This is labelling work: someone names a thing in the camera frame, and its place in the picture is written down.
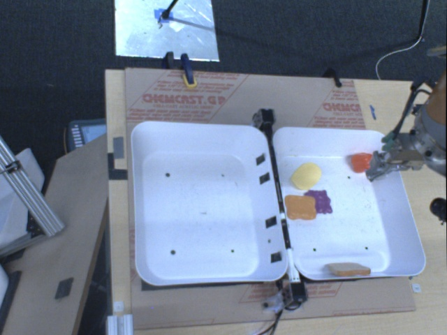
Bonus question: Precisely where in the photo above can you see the red-orange toy food piece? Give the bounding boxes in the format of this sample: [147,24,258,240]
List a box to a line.
[350,152,374,174]

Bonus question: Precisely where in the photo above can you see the yellow round toy biscuit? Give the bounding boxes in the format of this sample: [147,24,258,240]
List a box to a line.
[291,162,323,191]

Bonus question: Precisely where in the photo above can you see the orange toy bread slice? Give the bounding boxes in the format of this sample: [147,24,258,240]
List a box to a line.
[284,194,318,222]

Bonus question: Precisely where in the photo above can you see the thin black and white rod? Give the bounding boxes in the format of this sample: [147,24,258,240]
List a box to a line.
[265,126,300,283]

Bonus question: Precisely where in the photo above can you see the purple toy grapes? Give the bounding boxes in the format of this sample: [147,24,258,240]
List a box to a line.
[304,189,334,216]

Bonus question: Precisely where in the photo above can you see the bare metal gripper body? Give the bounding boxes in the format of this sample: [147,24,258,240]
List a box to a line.
[386,132,447,174]

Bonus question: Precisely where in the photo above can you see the white plastic tray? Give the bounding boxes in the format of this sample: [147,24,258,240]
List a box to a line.
[130,120,289,287]
[272,126,427,281]

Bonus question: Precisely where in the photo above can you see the brown cardboard board red print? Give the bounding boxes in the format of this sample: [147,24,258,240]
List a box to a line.
[124,67,417,330]

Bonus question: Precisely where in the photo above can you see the black cylinder on white bracket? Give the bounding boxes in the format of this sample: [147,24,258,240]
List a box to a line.
[430,197,447,224]

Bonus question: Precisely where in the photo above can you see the tan toy bread slice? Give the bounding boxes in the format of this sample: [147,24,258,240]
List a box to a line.
[325,262,372,278]

